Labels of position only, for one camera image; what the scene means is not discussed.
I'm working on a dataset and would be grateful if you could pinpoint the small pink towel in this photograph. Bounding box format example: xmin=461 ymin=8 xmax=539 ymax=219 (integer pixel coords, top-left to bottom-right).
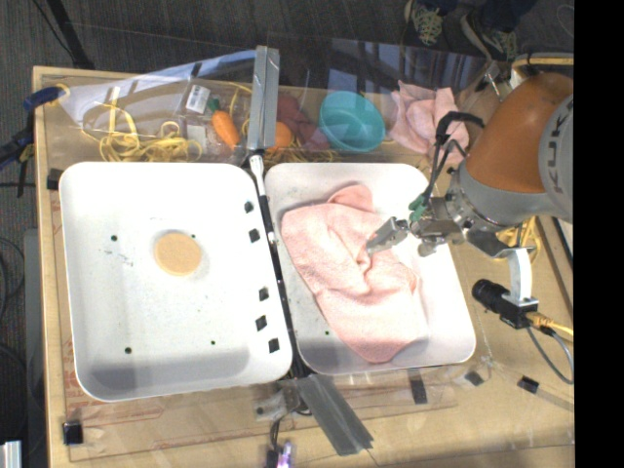
xmin=389 ymin=79 xmax=472 ymax=166

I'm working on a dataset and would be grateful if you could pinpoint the large pink towel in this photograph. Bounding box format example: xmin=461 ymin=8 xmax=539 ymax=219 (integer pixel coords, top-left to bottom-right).
xmin=280 ymin=182 xmax=431 ymax=365

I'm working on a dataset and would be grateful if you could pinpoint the white plastic tray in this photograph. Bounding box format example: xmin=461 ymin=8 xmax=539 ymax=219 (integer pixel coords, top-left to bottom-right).
xmin=58 ymin=161 xmax=293 ymax=404
xmin=262 ymin=162 xmax=478 ymax=377

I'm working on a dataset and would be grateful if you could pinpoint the black cylinder on white bracket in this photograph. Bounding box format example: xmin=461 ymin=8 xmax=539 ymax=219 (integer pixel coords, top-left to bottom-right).
xmin=471 ymin=245 xmax=540 ymax=331

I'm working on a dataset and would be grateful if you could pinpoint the orange carrot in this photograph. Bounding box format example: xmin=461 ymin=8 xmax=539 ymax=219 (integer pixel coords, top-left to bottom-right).
xmin=207 ymin=97 xmax=242 ymax=150

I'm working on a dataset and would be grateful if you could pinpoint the tan round biscuit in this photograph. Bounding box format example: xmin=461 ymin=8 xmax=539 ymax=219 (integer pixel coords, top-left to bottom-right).
xmin=153 ymin=230 xmax=204 ymax=278

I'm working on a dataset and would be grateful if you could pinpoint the dark red cloth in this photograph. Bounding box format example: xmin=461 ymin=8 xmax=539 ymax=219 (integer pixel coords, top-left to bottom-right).
xmin=277 ymin=93 xmax=331 ymax=151

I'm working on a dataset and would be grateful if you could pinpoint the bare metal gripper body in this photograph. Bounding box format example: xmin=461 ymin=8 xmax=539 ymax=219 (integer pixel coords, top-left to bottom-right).
xmin=409 ymin=193 xmax=494 ymax=246

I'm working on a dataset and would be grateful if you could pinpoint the yellow string tangle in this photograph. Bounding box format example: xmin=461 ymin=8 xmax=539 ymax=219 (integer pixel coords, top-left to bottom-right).
xmin=79 ymin=85 xmax=204 ymax=163

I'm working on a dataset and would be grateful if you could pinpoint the teal bowl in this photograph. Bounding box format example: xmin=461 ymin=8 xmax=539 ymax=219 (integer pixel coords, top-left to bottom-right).
xmin=318 ymin=90 xmax=387 ymax=153

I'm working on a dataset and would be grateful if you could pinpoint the thin black and white rod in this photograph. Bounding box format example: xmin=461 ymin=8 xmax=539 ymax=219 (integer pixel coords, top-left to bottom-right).
xmin=248 ymin=152 xmax=309 ymax=379

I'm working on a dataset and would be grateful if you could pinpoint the person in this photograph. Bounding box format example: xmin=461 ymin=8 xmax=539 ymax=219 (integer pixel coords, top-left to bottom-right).
xmin=403 ymin=0 xmax=575 ymax=62

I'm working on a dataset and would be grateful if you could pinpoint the clear plastic bag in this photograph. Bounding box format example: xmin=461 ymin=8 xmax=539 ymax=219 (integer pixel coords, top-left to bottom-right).
xmin=81 ymin=79 xmax=255 ymax=161

